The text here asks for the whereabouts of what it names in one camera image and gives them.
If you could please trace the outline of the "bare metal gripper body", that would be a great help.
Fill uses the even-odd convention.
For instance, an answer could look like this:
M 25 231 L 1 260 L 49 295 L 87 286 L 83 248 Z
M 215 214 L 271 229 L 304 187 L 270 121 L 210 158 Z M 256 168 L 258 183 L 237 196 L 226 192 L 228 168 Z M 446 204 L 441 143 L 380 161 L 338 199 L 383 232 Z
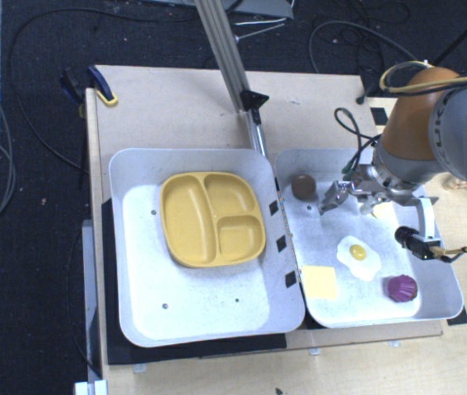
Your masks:
M 398 178 L 382 164 L 360 164 L 350 179 L 348 191 L 354 196 L 366 198 L 370 203 L 409 205 L 417 189 L 418 184 Z

